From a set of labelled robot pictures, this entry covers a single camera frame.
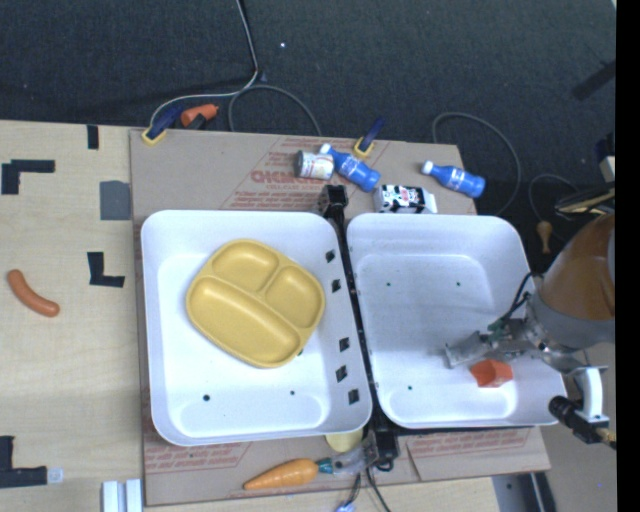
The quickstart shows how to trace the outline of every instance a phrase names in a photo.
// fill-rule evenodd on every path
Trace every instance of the yellow plate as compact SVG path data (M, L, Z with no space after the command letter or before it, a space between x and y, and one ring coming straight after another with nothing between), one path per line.
M260 368L288 363L318 325L318 280L284 254L240 239L218 249L187 291L193 325L217 346Z

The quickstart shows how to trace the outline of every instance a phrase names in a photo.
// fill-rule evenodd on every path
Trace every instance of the tin can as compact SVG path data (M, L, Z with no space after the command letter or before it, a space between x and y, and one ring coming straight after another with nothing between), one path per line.
M299 178L330 180L334 161L331 155L316 155L307 151L298 151L294 165L295 175Z

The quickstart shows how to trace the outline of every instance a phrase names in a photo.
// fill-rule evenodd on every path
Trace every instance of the sausage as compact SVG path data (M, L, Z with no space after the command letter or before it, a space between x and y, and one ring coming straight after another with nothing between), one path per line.
M7 281L15 296L18 297L25 306L33 309L36 313L53 317L60 312L60 306L58 304L41 297L31 289L24 275L19 270L10 270L7 274Z

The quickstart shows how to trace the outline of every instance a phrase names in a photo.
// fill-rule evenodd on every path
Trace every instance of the white cable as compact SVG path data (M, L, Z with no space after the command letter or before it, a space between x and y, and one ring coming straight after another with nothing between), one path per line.
M258 67L258 58L256 57L256 51L253 47L253 40L251 39L251 32L249 31L249 24L247 23L247 19L244 15L244 11L242 10L242 6L240 5L240 0L236 0L236 5L238 6L238 10L240 11L240 18L242 20L242 25L244 27L244 32L247 36L247 43L249 44L249 51L251 52L251 60L253 61L253 68L254 68L254 72L253 72L253 76L251 77L251 79L240 89L238 89L237 91L233 91L233 92L227 92L227 93L221 93L221 94L192 94L192 95L187 95L187 96L180 96L178 98L173 98L172 100L169 100L165 103L163 103L162 105L160 105L155 112L153 113L153 115L151 116L151 120L149 121L149 126L153 125L153 122L155 121L156 116L160 113L160 111L166 107L168 107L169 105L172 105L173 103L177 102L177 101L183 101L183 100L191 100L191 99L199 99L199 98L229 98L231 96L235 96L236 94L238 94L239 92L244 91L245 89L251 87L255 81L258 78L258 74L259 74L259 67Z

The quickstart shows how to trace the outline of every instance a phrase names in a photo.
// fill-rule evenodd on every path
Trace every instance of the cardboard sheet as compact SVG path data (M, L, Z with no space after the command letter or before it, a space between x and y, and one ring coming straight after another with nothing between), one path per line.
M296 178L297 151L317 152L323 142L349 151L355 140L169 131L157 146L146 146L142 130L130 131L132 210L135 232L138 328L143 398L146 504L222 500L256 496L242 484L265 469L297 457L319 459L333 451L324 438L233 443L184 448L154 430L149 408L145 307L139 233L144 220L163 209L314 211L326 181ZM380 184L425 187L439 213L474 215L466 196L420 174L425 160L462 167L455 146L377 141L367 164L381 173ZM373 211L372 195L334 176L347 187L347 219ZM377 472L381 485L540 471L549 460L537 427L471 433L400 437L400 457L390 472ZM314 482L268 494L349 489L352 477L320 475Z

